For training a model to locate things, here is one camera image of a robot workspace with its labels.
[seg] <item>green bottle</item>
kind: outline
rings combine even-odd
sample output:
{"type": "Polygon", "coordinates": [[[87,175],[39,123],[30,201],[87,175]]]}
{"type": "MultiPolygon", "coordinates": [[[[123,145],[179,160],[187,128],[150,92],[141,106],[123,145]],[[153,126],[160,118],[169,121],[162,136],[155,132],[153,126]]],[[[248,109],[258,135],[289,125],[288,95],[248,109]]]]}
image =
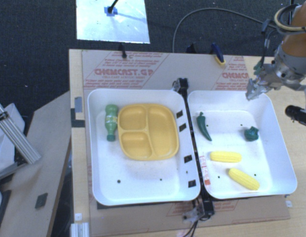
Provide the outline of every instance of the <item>green bottle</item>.
{"type": "Polygon", "coordinates": [[[105,127],[108,131],[107,140],[115,141],[115,130],[117,129],[117,105],[106,106],[105,127]]]}

